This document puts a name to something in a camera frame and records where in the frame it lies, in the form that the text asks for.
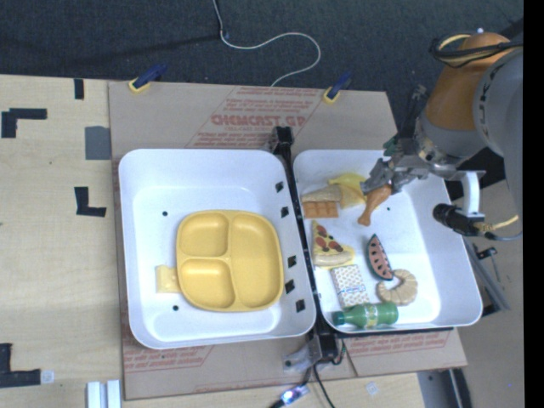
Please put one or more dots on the white patterned carton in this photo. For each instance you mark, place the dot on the white patterned carton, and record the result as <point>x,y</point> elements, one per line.
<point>350,286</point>

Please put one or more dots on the brown cardboard board, red print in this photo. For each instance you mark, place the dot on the brown cardboard board, red print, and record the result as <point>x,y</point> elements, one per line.
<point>178,117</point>

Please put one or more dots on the yellow banana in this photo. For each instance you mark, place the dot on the yellow banana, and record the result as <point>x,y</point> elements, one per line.
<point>350,183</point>

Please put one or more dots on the thin black rod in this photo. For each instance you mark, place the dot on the thin black rod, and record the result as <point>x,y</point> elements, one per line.
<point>302,236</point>

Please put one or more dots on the beige bread wedge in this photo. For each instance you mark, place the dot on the beige bread wedge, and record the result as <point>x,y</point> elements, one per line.
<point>323,194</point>

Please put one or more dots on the yellow divided plate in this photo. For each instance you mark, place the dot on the yellow divided plate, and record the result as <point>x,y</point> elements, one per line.
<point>251,262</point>

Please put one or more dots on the white plastic tray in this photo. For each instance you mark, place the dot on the white plastic tray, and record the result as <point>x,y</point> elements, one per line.
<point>429,245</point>
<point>204,177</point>

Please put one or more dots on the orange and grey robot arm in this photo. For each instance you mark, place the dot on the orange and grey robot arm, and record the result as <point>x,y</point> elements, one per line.
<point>459,96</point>

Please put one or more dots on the pizza slice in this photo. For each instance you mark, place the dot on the pizza slice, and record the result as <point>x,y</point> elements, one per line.
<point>327,249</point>

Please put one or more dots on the beige croissant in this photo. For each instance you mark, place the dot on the beige croissant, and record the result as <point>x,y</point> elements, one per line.
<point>406,287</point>

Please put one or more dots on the black cylinder on white bracket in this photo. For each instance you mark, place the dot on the black cylinder on white bracket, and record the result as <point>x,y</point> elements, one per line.
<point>455,219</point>

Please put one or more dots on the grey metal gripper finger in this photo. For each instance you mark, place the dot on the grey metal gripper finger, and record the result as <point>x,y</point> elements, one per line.
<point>375,176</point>
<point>400,182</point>

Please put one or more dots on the brown chicken drumstick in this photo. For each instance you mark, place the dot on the brown chicken drumstick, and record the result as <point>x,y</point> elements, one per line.
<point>370,208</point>

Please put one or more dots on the green bottle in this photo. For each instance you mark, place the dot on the green bottle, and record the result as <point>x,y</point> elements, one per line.
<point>374,314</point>

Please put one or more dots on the orange waffle biscuit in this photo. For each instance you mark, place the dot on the orange waffle biscuit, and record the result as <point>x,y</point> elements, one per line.
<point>321,210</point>

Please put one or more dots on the yellow cheese slice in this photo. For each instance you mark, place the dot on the yellow cheese slice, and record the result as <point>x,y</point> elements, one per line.
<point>166,279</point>

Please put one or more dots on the watermelon slice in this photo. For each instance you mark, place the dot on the watermelon slice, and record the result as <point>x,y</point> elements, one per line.
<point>379,258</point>

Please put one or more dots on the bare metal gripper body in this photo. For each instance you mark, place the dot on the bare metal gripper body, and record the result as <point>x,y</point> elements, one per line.
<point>418,160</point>

